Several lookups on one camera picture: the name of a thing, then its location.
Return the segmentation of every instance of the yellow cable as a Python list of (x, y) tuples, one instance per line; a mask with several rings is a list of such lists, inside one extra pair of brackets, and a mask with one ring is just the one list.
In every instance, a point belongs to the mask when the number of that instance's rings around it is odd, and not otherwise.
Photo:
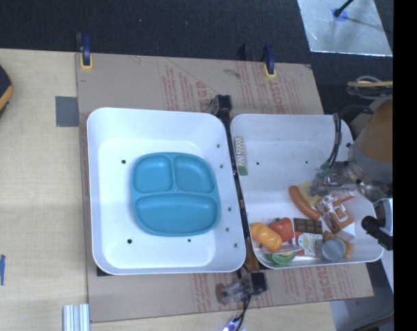
[(370, 82), (370, 81), (350, 81), (347, 83), (349, 87), (387, 87), (393, 86), (393, 81), (381, 81), (381, 82)]

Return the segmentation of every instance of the cardboard sheet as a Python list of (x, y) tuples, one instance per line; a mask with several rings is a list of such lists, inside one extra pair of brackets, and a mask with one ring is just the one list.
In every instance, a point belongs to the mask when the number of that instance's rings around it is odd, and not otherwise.
[[(314, 75), (307, 65), (276, 64), (265, 76), (255, 61), (220, 61), (94, 54), (93, 68), (76, 56), (83, 205), (91, 322), (241, 309), (222, 305), (216, 288), (235, 273), (110, 276), (99, 273), (92, 256), (86, 121), (101, 107), (205, 112), (217, 94), (232, 97), (231, 116), (242, 113), (322, 114)], [(268, 291), (250, 308), (313, 303), (373, 295), (366, 265), (266, 270)]]

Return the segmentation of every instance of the white tray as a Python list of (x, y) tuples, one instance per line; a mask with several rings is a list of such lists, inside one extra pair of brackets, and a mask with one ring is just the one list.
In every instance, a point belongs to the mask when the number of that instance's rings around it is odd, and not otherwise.
[[(100, 108), (87, 121), (92, 252), (109, 274), (231, 272), (245, 260), (245, 241), (223, 124), (214, 116)], [(216, 178), (221, 217), (191, 237), (148, 234), (135, 221), (130, 173), (145, 154), (182, 152), (204, 159)]]
[[(347, 159), (346, 143), (352, 136), (342, 122), (342, 146), (338, 161)], [(290, 185), (311, 181), (320, 165), (328, 158), (334, 144), (334, 122), (331, 115), (242, 114), (233, 118), (232, 138), (242, 136), (247, 158), (247, 176), (240, 176), (248, 223), (270, 223), (277, 217), (307, 218), (293, 204)], [(354, 249), (338, 263), (360, 263), (381, 258), (383, 248), (361, 227), (363, 217), (375, 217), (374, 207), (362, 195), (344, 202), (355, 222)], [(258, 244), (254, 252), (269, 268), (293, 268), (335, 264), (316, 257), (296, 257), (287, 265), (276, 265), (263, 258)]]

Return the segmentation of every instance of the light wood surface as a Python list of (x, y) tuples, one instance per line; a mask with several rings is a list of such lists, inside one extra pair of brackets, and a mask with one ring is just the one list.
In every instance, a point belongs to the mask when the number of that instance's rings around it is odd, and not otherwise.
[[(58, 331), (63, 305), (88, 302), (79, 133), (57, 127), (55, 118), (55, 97), (77, 96), (74, 53), (0, 49), (0, 64), (14, 84), (0, 119), (0, 256), (6, 256), (0, 331)], [(116, 321), (90, 329), (215, 331), (231, 316)], [(243, 327), (335, 330), (328, 302), (250, 309)]]

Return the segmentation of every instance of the blue plate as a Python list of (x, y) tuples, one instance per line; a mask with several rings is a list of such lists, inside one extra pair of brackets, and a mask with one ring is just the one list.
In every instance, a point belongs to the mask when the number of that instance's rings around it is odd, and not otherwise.
[(193, 154), (159, 152), (142, 156), (133, 165), (130, 189), (136, 222), (150, 234), (203, 234), (220, 218), (212, 169)]

